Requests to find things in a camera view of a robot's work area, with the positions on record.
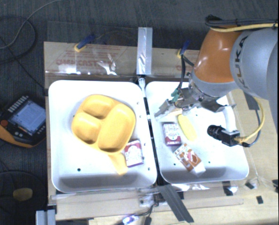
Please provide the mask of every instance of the yellow divided plate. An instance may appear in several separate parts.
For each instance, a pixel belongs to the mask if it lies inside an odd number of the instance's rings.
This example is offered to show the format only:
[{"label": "yellow divided plate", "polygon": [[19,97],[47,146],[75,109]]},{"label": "yellow divided plate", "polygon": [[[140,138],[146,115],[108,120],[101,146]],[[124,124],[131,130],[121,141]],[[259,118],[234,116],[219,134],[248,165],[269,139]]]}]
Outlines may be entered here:
[{"label": "yellow divided plate", "polygon": [[73,134],[92,148],[107,154],[118,174],[127,172],[121,151],[129,142],[136,117],[127,105],[104,95],[88,96],[72,121]]}]

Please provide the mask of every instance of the wooden table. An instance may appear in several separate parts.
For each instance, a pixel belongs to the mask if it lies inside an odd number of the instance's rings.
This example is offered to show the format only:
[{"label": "wooden table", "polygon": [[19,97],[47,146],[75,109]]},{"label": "wooden table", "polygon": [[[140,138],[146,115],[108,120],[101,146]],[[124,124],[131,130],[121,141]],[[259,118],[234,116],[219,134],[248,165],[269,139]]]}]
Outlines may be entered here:
[{"label": "wooden table", "polygon": [[[55,59],[58,59],[64,53],[67,47],[68,44],[45,43],[46,70],[51,67]],[[120,56],[120,59],[127,62],[127,58],[132,58],[135,55],[136,49],[128,48]],[[197,55],[198,51],[187,51],[187,58],[191,61],[195,61]],[[172,78],[180,74],[180,68],[178,67],[180,60],[176,57],[176,51],[173,49],[153,49],[153,64],[157,64],[156,66],[161,64],[161,72],[170,75]],[[54,73],[46,73],[45,75],[46,89],[53,81],[63,78],[70,79],[69,76],[64,77]],[[251,131],[256,129],[257,120],[255,112],[248,109],[243,92],[241,90],[232,91],[228,94],[228,100],[231,104],[237,104],[234,113],[237,128],[241,135],[250,134]],[[251,181],[255,182],[256,188],[250,189],[244,184],[240,185],[239,191],[233,196],[226,196],[223,188],[203,190],[198,193],[184,192],[183,203],[188,208],[195,224],[278,224],[279,198],[275,187],[272,185],[272,180],[278,179],[278,136],[268,101],[263,99],[260,101],[266,115],[262,134],[254,146],[245,149],[250,164]],[[46,99],[46,107],[48,195],[51,204],[56,204],[56,220],[87,219],[90,225],[114,225],[128,214],[146,211],[147,208],[140,206],[138,193],[135,190],[56,196],[56,189],[51,181],[48,99]],[[259,203],[257,198],[261,198],[263,203]],[[155,207],[151,218],[152,224],[180,223],[168,205]],[[144,217],[140,217],[132,224],[141,225],[143,223]]]}]

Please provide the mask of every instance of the gray tape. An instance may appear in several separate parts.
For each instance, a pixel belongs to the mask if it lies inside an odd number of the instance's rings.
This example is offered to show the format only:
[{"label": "gray tape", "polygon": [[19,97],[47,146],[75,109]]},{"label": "gray tape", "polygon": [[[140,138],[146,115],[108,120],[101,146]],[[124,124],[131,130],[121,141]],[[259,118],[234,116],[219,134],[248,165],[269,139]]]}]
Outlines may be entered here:
[{"label": "gray tape", "polygon": [[150,75],[152,67],[152,28],[138,28],[136,74]]}]

